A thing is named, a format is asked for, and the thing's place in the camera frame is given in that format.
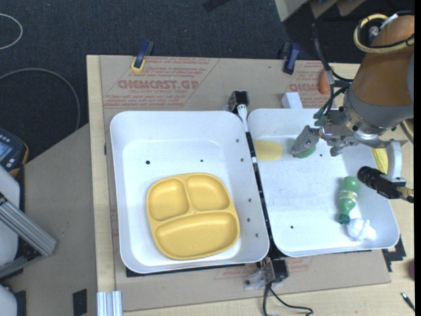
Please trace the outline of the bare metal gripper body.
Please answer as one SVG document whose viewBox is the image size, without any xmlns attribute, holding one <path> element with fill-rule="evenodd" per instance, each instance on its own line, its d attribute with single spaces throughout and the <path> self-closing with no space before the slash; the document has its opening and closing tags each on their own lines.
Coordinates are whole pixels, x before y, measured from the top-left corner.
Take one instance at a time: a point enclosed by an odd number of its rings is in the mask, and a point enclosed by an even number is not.
<svg viewBox="0 0 421 316">
<path fill-rule="evenodd" d="M 320 137 L 332 147 L 349 147 L 358 144 L 368 147 L 387 147 L 391 142 L 380 139 L 387 128 L 374 126 L 354 110 L 340 108 L 324 117 Z"/>
</svg>

